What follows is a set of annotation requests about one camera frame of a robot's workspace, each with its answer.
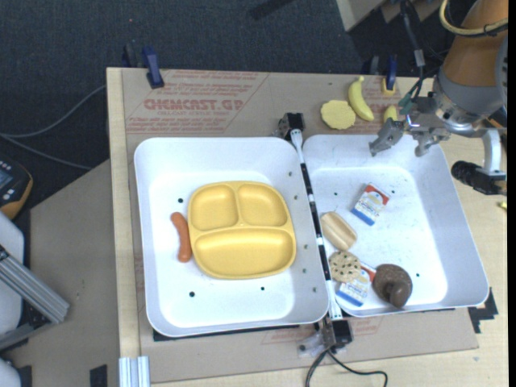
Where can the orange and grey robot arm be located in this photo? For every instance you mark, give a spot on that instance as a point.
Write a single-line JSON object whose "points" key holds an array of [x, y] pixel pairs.
{"points": [[471, 55]]}

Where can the orange sausage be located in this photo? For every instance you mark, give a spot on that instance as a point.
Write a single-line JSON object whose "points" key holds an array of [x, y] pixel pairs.
{"points": [[182, 236]]}

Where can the white plastic tray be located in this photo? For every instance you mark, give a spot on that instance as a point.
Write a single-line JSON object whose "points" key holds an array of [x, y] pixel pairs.
{"points": [[427, 232], [225, 305]]}

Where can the black cylinder on white bracket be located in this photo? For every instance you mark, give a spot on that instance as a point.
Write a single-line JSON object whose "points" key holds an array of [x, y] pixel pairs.
{"points": [[481, 176]]}

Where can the small yellow oval piece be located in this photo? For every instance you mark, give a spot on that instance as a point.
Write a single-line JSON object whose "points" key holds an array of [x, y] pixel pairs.
{"points": [[390, 114]]}

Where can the chocolate chip biscuit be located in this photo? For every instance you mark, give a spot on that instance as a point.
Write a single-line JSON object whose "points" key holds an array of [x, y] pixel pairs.
{"points": [[343, 265]]}

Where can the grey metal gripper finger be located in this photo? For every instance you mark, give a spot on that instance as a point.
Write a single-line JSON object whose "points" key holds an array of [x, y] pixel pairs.
{"points": [[426, 141], [388, 133]]}

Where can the yellow banana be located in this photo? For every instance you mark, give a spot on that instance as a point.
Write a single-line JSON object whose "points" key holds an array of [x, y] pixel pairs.
{"points": [[359, 101]]}

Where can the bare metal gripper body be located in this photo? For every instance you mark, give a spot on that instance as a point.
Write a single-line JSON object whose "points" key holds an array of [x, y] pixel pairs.
{"points": [[459, 123]]}

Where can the white blue red carton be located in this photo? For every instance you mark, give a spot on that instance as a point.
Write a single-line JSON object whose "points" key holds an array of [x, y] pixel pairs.
{"points": [[354, 290], [370, 204]]}

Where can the yellow round biscuit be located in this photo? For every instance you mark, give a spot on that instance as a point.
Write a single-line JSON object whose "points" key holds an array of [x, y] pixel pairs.
{"points": [[338, 114]]}

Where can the brown doughnut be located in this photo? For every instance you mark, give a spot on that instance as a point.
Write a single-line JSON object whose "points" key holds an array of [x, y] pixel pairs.
{"points": [[393, 284]]}

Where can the yellow divided plate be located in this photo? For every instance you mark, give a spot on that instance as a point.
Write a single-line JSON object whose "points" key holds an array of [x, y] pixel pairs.
{"points": [[242, 232]]}

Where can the small yellow cup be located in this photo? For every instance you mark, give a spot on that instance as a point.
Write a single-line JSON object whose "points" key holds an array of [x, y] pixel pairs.
{"points": [[388, 89]]}

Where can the thin black and white rod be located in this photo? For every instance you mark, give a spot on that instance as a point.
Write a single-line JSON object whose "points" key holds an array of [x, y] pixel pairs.
{"points": [[318, 232]]}

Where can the tan bread bun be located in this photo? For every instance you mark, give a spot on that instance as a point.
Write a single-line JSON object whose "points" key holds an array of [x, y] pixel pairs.
{"points": [[338, 230]]}

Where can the brown cardboard board red print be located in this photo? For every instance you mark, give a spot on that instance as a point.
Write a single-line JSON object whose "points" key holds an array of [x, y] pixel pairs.
{"points": [[225, 111]]}

